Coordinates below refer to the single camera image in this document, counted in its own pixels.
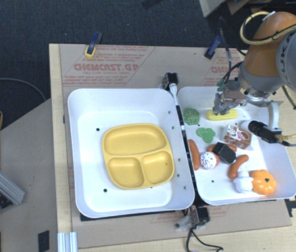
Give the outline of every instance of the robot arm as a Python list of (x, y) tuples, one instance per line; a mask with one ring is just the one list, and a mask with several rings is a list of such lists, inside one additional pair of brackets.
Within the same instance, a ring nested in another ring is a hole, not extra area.
[[(266, 15), (254, 39), (244, 37), (246, 24), (257, 15)], [(296, 16), (287, 12), (259, 12), (248, 17), (240, 29), (243, 41), (251, 44), (240, 65), (238, 78), (225, 81), (216, 93), (214, 114), (252, 103), (266, 106), (266, 98), (283, 85), (296, 91)]]

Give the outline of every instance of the yellow plate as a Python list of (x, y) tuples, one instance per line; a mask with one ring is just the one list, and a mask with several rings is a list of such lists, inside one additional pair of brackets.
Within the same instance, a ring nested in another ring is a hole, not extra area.
[(150, 123), (114, 127), (102, 138), (112, 182), (132, 190), (161, 185), (174, 175), (173, 153), (164, 131)]

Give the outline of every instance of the pumpkin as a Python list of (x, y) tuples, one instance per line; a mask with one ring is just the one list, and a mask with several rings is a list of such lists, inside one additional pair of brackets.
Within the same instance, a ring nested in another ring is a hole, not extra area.
[(267, 170), (256, 170), (252, 172), (253, 190), (259, 194), (273, 193), (276, 187), (276, 180)]

